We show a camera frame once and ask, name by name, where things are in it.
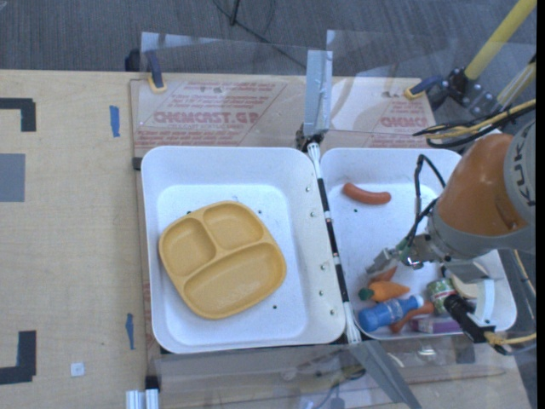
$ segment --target blue plastic bottle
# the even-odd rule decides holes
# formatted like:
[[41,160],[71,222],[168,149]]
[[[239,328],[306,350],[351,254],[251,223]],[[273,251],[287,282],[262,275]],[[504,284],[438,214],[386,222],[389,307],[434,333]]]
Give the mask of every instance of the blue plastic bottle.
[[417,309],[424,304],[422,296],[414,295],[409,298],[392,298],[380,302],[372,308],[359,311],[359,324],[364,331],[375,331],[383,325],[390,325],[401,320],[407,312]]

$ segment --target gray square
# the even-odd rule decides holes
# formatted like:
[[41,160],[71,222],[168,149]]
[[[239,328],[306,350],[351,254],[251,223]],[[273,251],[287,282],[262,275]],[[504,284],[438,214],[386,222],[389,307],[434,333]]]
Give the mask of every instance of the gray square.
[[0,202],[25,201],[25,155],[0,153]]

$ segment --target red sausage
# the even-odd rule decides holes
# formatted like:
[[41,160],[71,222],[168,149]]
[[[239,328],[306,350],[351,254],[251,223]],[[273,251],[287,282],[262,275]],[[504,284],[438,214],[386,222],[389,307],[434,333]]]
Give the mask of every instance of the red sausage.
[[342,191],[351,199],[368,205],[384,205],[392,199],[392,194],[388,191],[382,193],[372,193],[357,187],[353,183],[346,183]]

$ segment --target wooden surface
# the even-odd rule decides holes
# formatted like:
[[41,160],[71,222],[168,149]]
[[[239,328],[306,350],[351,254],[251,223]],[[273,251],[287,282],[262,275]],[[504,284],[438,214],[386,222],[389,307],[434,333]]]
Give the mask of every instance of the wooden surface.
[[[20,131],[18,111],[0,110],[0,153],[26,155],[25,201],[0,203],[0,368],[15,366],[19,331],[37,332],[37,374],[29,383],[0,385],[0,408],[124,407],[125,391],[144,388],[145,309],[129,106],[134,76],[0,71],[0,97],[37,104],[36,132]],[[112,134],[110,106],[119,108],[119,137]],[[134,349],[125,329],[128,314]],[[71,377],[74,362],[85,364],[82,377]],[[505,401],[529,407],[513,358],[480,345],[477,364],[479,374],[473,368],[473,375],[464,376],[458,368],[443,381],[423,380],[433,376],[431,370],[405,370],[404,376],[424,407],[509,407]],[[468,380],[454,380],[463,377]],[[434,378],[439,382],[430,383]],[[295,400],[271,407],[299,407]],[[347,407],[358,402],[354,393]]]

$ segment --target white plastic tray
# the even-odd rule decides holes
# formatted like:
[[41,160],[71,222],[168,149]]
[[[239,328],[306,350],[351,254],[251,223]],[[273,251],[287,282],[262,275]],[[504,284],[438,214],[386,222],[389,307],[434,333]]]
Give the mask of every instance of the white plastic tray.
[[[310,159],[292,148],[158,147],[141,165],[152,329],[172,353],[330,343],[346,317]],[[158,256],[161,232],[222,200],[249,206],[287,264],[284,283],[239,314],[207,320],[183,302]]]
[[[445,180],[460,159],[457,153],[447,150],[403,148],[334,148],[322,157],[325,188],[355,317],[359,310],[374,304],[363,302],[358,297],[359,289],[368,283],[365,268],[373,263],[383,248],[393,248],[412,226],[415,208],[413,173],[421,153],[433,161]],[[341,191],[346,182],[368,191],[389,191],[392,200],[378,206],[355,202]],[[421,185],[423,208],[440,194],[442,187],[426,165],[422,168]],[[426,222],[422,220],[418,233],[424,230]],[[500,257],[496,251],[492,251],[475,261],[485,267],[491,278],[496,279],[496,298],[491,318],[498,331],[507,330],[514,324],[517,312]],[[421,294],[427,298],[427,283],[440,277],[437,264],[427,263],[419,270],[400,264],[393,281],[411,288],[404,297]],[[435,335],[411,331],[406,325],[397,334],[391,333],[386,326],[371,332],[369,336],[400,339]]]

